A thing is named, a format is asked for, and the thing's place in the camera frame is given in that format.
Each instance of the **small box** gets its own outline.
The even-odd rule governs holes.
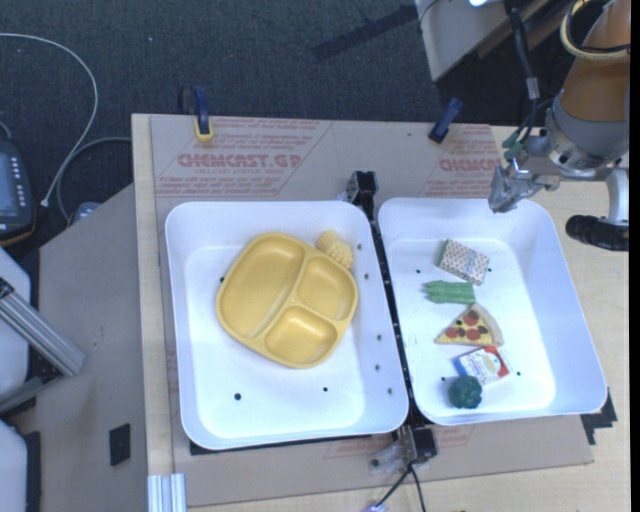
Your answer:
[[[476,377],[482,386],[509,375],[507,361],[497,347],[484,347],[458,357],[454,366],[460,375]]]
[[[480,285],[489,268],[489,257],[459,242],[447,240],[436,265],[454,276]]]

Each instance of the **screen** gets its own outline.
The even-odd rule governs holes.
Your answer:
[[[0,153],[0,217],[16,217],[18,215],[13,181],[14,178],[9,168],[9,157]]]

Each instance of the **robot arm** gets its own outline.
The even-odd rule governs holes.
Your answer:
[[[606,181],[609,216],[572,217],[567,233],[598,247],[628,251],[628,169],[618,163],[629,150],[631,0],[609,2],[577,46],[570,20],[587,1],[574,3],[562,22],[562,42],[576,60],[561,92],[550,100],[545,127],[538,136],[529,135],[529,128],[517,140],[521,127],[505,141],[509,165],[496,169],[489,206],[506,212],[542,189],[555,190],[561,181]]]

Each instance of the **table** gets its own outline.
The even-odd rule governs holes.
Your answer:
[[[158,230],[152,172],[150,115],[134,115],[135,201],[137,214],[140,311],[144,363],[147,464],[150,475],[169,475],[172,452],[169,391],[164,347]],[[398,123],[398,130],[407,125]],[[358,123],[352,126],[358,130]],[[494,128],[497,139],[506,129]],[[429,511],[627,510],[630,509],[628,254],[587,247],[564,235],[564,222],[582,212],[606,212],[601,184],[563,184],[535,198],[552,215],[607,378],[618,421],[598,431],[592,448],[595,463],[495,474],[423,484]],[[389,484],[395,477],[389,478]],[[364,510],[387,487],[346,490],[297,497],[192,507],[200,512],[253,510]],[[413,485],[403,485],[389,499],[391,510],[417,510]]]
[[[469,0],[418,0],[416,4],[434,82],[466,55],[476,52],[480,59],[486,57],[511,34],[504,2],[488,2],[481,7],[473,7]],[[532,25],[527,34],[530,48],[558,29],[568,4],[566,0],[532,0],[520,8],[523,21]]]

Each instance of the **patterned box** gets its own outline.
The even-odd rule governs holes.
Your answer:
[[[454,276],[479,285],[489,268],[489,257],[459,242],[447,240],[436,265]]]

